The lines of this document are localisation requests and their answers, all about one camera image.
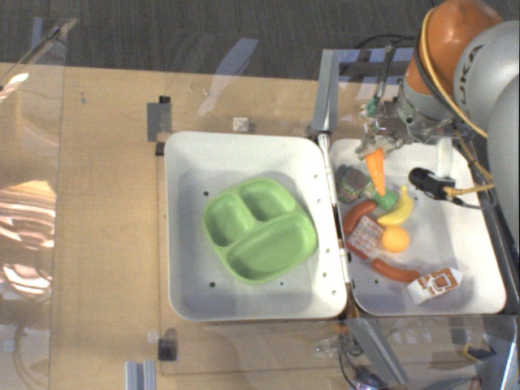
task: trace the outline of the plastic tray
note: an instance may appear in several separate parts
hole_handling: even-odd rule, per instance
[[[280,277],[318,243],[309,216],[273,179],[253,178],[224,190],[207,205],[202,221],[222,263],[248,284]]]
[[[176,133],[166,143],[169,293],[195,321],[326,319],[347,301],[327,176],[319,147],[301,137]],[[263,284],[246,284],[222,264],[202,215],[223,190],[254,177],[273,179],[310,216],[318,248]]]
[[[360,162],[354,153],[359,143],[359,140],[346,139],[334,143],[331,147],[333,166],[350,165],[367,174],[365,163]],[[457,151],[453,153],[452,177],[457,181],[457,187],[473,186],[466,160]],[[387,186],[397,189],[407,184],[410,196],[414,197],[414,211],[403,225],[411,242],[403,253],[389,253],[377,247],[370,257],[381,257],[397,267],[416,269],[421,275],[453,267],[462,271],[464,278],[460,288],[415,305],[406,284],[378,275],[353,254],[349,274],[355,286],[356,302],[366,312],[378,316],[499,312],[505,304],[505,287],[482,211],[434,201],[408,181],[408,174],[415,167],[436,169],[436,147],[419,143],[405,145],[389,154],[384,163]],[[476,194],[464,195],[464,201],[479,203]],[[340,205],[342,217],[349,208]],[[384,212],[381,209],[377,211],[380,214]]]

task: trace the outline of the gray carpet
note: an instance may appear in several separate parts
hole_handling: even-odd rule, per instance
[[[323,48],[414,35],[431,1],[444,0],[0,0],[0,61],[74,17],[68,65],[315,79]],[[519,0],[484,1],[518,18]]]

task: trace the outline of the green plate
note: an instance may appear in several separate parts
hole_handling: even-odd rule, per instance
[[[312,220],[281,184],[254,178],[221,192],[204,209],[206,236],[226,268],[248,284],[281,276],[317,248]]]

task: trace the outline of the black connector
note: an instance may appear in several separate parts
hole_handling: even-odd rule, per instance
[[[433,199],[446,200],[444,188],[453,188],[455,180],[452,178],[440,178],[432,171],[415,167],[408,175],[409,182],[416,188],[423,191],[428,197]]]

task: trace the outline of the white container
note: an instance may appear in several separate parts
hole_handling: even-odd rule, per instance
[[[347,299],[319,147],[301,137],[181,132],[165,148],[170,301],[193,321],[323,319]],[[235,279],[202,227],[208,201],[251,177],[280,182],[313,219],[318,250],[265,284]]]
[[[354,154],[359,140],[337,141],[331,148],[335,167],[349,164],[366,171]],[[349,273],[341,268],[336,225],[323,155],[312,141],[301,137],[252,136],[181,132],[166,143],[169,292],[175,312],[193,321],[256,319],[327,319],[345,307],[345,279],[353,279],[357,303],[368,313],[382,316],[493,314],[505,304],[495,254],[482,212],[423,193],[405,223],[412,239],[404,253],[376,249],[371,257],[416,268],[426,274],[441,267],[462,271],[457,290],[421,306],[415,305],[406,284],[375,273],[356,255]],[[414,167],[435,169],[435,146],[414,144],[393,152],[385,160],[389,185],[408,184]],[[265,284],[244,284],[235,279],[206,239],[202,212],[208,201],[251,177],[280,182],[314,221],[318,250],[301,265]],[[457,186],[473,184],[466,162],[453,159]],[[476,203],[476,195],[464,196]],[[348,207],[341,205],[344,216]]]

